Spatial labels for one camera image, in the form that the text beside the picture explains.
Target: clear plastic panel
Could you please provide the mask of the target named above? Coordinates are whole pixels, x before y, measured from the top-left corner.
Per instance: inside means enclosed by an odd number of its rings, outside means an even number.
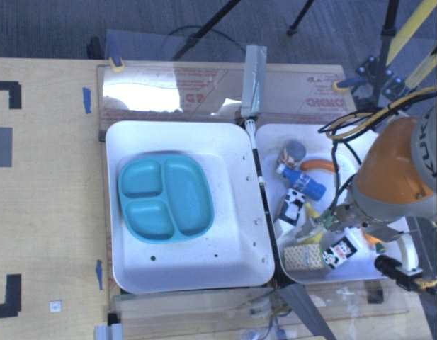
[[[308,285],[307,294],[337,339],[429,339],[419,301],[390,280]],[[178,291],[113,297],[124,339],[300,339],[312,336],[278,291]]]
[[[193,44],[185,37],[109,30],[110,64],[98,69],[102,132],[120,120],[238,122],[245,48],[224,38]],[[332,89],[345,78],[339,65],[267,64],[264,78],[256,124],[324,124],[355,109],[350,92]]]

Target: white sink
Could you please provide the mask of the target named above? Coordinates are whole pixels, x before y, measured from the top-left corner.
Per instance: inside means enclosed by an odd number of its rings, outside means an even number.
[[[275,265],[247,133],[230,123],[121,121],[106,134],[113,274],[130,293],[252,287]],[[215,217],[200,237],[147,243],[126,227],[118,198],[123,166],[176,153],[195,159],[208,181]]]

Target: white tray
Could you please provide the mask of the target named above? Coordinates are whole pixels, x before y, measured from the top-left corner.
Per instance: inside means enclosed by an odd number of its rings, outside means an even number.
[[[256,144],[259,149],[261,170],[266,182],[268,206],[273,219],[276,218],[284,196],[289,188],[288,180],[276,173],[278,155],[286,144],[290,140],[298,140],[303,143],[307,150],[307,156],[304,160],[331,160],[332,142],[325,134],[319,134],[317,132],[320,127],[320,125],[267,124],[262,125],[256,131]],[[368,131],[350,142],[352,148],[357,152],[361,160],[363,160],[368,153],[376,137],[376,133]],[[358,163],[352,153],[343,144],[338,145],[336,158],[339,164],[341,184],[343,184],[351,174],[356,172]],[[327,187],[327,191],[319,202],[310,202],[317,212],[322,213],[333,200],[335,175],[334,173],[322,169],[310,170],[307,174]],[[342,203],[345,197],[346,191],[341,195],[338,203]],[[304,221],[305,216],[302,216],[296,229],[300,229]],[[390,224],[390,227],[399,231],[409,231],[404,218]],[[292,233],[289,234],[292,228],[292,226],[282,223],[282,233],[277,238],[278,251],[280,254],[283,253],[284,248],[292,246],[294,243]],[[284,269],[285,273],[293,281],[305,284],[382,278],[382,274],[374,267],[374,260],[378,255],[374,250],[374,245],[366,242],[360,229],[346,229],[342,234],[325,231],[322,237],[322,248],[326,249],[343,236],[350,237],[351,241],[357,246],[358,251],[338,268],[333,271],[326,268],[324,270],[291,272],[287,272]],[[386,243],[384,247],[387,250],[385,254],[399,261],[401,260],[401,253],[396,242]]]
[[[118,200],[129,161],[185,154],[203,168],[215,218],[202,236],[151,244],[130,234]],[[252,287],[274,272],[273,253],[249,137],[230,123],[121,121],[106,134],[113,274],[130,293]]]

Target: black tape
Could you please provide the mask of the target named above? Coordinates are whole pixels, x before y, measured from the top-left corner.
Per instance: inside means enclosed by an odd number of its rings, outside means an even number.
[[[0,81],[0,91],[8,91],[8,109],[21,109],[21,85],[17,81]]]
[[[21,274],[7,275],[6,297],[0,304],[0,319],[15,317],[21,311]]]

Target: plastic container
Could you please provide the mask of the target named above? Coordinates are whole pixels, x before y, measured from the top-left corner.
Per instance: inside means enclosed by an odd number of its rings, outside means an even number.
[[[129,162],[120,171],[125,223],[139,240],[167,243],[199,237],[213,223],[213,202],[196,160],[167,154]]]
[[[281,152],[278,162],[294,169],[306,156],[305,146],[297,140],[291,140]]]
[[[321,200],[325,191],[327,191],[324,185],[317,183],[308,174],[303,171],[289,169],[285,164],[279,164],[276,172],[286,177],[294,190],[305,194],[311,200]]]

